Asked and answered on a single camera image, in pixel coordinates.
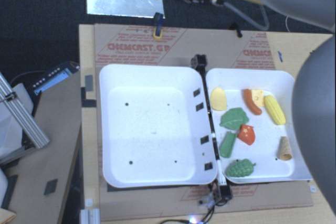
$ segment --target blue clamp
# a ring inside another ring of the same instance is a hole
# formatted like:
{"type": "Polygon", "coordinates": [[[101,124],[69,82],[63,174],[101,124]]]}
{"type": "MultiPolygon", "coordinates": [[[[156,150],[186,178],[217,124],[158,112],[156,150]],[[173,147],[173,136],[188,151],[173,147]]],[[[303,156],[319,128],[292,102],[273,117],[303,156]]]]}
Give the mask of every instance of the blue clamp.
{"type": "Polygon", "coordinates": [[[162,25],[163,25],[163,14],[161,13],[155,13],[153,18],[153,26],[154,26],[154,33],[153,37],[155,39],[161,39],[162,38],[162,25]]]}

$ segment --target dark floor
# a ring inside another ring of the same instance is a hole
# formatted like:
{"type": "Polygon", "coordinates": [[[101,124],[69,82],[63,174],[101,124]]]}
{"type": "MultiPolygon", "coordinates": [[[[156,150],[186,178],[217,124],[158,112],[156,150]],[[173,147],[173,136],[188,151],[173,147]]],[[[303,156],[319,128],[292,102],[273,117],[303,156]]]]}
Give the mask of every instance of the dark floor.
{"type": "MultiPolygon", "coordinates": [[[[243,12],[261,21],[255,5],[230,0],[243,12]]],[[[228,29],[237,23],[241,30],[256,30],[228,9],[190,5],[181,0],[164,0],[165,26],[228,29]]],[[[269,31],[287,31],[285,16],[266,8],[269,31]]],[[[79,24],[150,25],[150,19],[94,16],[86,14],[86,0],[0,0],[0,72],[8,81],[26,71],[48,70],[64,61],[79,62],[79,24]]],[[[288,20],[292,32],[328,33],[318,27],[288,20]]],[[[29,86],[40,74],[15,82],[29,86]]],[[[63,223],[77,223],[80,208],[81,173],[76,166],[63,223]]]]}

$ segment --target toy tomato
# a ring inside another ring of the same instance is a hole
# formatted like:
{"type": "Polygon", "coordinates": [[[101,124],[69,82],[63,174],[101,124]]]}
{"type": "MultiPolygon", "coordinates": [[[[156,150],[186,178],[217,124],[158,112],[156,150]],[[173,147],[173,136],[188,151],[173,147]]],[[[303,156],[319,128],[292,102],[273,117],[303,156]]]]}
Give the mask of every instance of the toy tomato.
{"type": "Polygon", "coordinates": [[[237,138],[239,138],[240,140],[251,146],[254,143],[254,140],[256,139],[253,127],[242,124],[237,138]]]}

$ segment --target empty white tray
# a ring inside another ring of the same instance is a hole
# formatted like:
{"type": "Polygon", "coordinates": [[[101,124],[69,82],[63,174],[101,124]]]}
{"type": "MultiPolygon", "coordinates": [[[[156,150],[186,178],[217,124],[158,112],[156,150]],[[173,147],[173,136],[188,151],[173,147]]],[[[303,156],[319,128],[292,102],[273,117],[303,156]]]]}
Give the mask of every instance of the empty white tray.
{"type": "MultiPolygon", "coordinates": [[[[231,157],[220,157],[224,175],[228,166],[237,159],[247,158],[256,163],[254,172],[250,176],[227,177],[229,180],[241,184],[312,179],[294,133],[291,100],[295,81],[290,74],[273,70],[212,69],[206,75],[206,82],[209,94],[216,87],[225,91],[227,110],[242,108],[246,112],[249,118],[249,122],[246,124],[254,127],[256,135],[256,140],[251,146],[236,139],[231,157]],[[273,95],[285,114],[286,124],[276,125],[265,107],[261,108],[262,114],[259,116],[250,112],[244,101],[244,89],[263,89],[265,95],[273,95]],[[281,136],[287,136],[290,143],[293,158],[289,161],[282,161],[278,157],[281,136]]],[[[219,147],[226,133],[230,131],[219,125],[223,114],[223,111],[212,110],[219,147]]]]}
{"type": "Polygon", "coordinates": [[[217,175],[201,76],[187,67],[100,72],[103,174],[114,187],[198,185],[217,175]]]}

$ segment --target metal profile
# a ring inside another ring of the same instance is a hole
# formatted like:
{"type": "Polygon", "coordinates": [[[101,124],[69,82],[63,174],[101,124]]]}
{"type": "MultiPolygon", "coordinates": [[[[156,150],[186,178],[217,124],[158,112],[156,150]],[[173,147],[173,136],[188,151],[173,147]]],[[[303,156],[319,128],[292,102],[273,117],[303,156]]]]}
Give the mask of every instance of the metal profile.
{"type": "Polygon", "coordinates": [[[0,100],[4,102],[10,113],[20,124],[36,148],[42,148],[50,142],[49,138],[36,124],[32,115],[25,109],[20,99],[14,94],[12,87],[6,81],[1,72],[0,100]]]}

